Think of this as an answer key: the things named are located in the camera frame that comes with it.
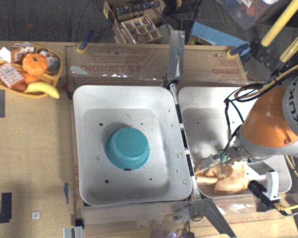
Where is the small red and white can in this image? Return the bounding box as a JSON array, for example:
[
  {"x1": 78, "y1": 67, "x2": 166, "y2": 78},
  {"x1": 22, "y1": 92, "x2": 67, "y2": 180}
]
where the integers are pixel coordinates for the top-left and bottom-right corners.
[{"x1": 38, "y1": 48, "x2": 62, "y2": 72}]

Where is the white plastic tray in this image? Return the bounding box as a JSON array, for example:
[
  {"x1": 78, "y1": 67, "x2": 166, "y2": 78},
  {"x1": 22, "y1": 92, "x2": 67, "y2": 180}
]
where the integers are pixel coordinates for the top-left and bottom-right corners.
[
  {"x1": 177, "y1": 86, "x2": 293, "y2": 199},
  {"x1": 72, "y1": 84, "x2": 193, "y2": 207}
]

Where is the black cylinder on white bracket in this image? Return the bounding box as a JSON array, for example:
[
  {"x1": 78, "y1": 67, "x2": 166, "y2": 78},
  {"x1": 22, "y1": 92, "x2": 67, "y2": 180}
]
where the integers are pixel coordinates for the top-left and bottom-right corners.
[{"x1": 247, "y1": 171, "x2": 282, "y2": 211}]

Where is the red and white packet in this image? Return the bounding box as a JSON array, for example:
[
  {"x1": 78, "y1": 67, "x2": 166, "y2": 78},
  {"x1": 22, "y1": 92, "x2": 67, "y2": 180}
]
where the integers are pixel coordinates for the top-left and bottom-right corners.
[{"x1": 0, "y1": 62, "x2": 25, "y2": 89}]

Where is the white and orange carton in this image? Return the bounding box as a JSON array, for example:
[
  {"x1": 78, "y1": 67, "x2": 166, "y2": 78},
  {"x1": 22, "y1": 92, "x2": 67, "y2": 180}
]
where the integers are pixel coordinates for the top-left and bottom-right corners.
[{"x1": 0, "y1": 42, "x2": 36, "y2": 64}]

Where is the yellow banana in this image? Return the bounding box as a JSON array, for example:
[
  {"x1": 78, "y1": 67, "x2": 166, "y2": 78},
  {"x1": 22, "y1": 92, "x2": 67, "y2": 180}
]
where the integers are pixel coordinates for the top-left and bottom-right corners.
[{"x1": 23, "y1": 81, "x2": 61, "y2": 100}]

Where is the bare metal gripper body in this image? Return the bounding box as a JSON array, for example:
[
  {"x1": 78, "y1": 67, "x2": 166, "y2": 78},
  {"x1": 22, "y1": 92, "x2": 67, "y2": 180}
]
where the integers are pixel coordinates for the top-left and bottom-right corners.
[{"x1": 207, "y1": 146, "x2": 261, "y2": 169}]

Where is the beige cloth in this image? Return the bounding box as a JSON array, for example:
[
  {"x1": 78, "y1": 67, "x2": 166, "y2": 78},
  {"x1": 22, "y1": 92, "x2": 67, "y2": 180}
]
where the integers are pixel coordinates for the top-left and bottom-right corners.
[{"x1": 194, "y1": 163, "x2": 249, "y2": 196}]

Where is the orange divided plate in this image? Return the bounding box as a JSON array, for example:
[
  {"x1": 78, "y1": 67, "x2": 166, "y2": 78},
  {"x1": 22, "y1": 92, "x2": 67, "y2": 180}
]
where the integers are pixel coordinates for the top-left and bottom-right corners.
[{"x1": 0, "y1": 41, "x2": 64, "y2": 99}]

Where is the black block with thin wires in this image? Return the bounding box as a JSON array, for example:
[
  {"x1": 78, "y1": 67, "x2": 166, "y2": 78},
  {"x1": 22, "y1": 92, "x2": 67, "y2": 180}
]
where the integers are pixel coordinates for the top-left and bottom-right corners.
[{"x1": 163, "y1": 76, "x2": 181, "y2": 89}]

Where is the orange carrot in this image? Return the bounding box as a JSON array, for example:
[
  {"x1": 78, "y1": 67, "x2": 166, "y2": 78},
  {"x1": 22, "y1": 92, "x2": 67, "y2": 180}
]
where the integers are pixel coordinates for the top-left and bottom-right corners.
[{"x1": 19, "y1": 71, "x2": 42, "y2": 85}]

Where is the teal bowl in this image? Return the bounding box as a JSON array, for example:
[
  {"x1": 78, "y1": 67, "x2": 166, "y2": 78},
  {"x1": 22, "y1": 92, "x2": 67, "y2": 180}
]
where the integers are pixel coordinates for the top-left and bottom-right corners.
[{"x1": 105, "y1": 126, "x2": 150, "y2": 172}]

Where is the orange pumpkin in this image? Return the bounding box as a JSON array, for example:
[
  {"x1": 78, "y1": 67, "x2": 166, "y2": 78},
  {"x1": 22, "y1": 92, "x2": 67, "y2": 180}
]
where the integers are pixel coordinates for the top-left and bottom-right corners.
[{"x1": 22, "y1": 53, "x2": 49, "y2": 76}]

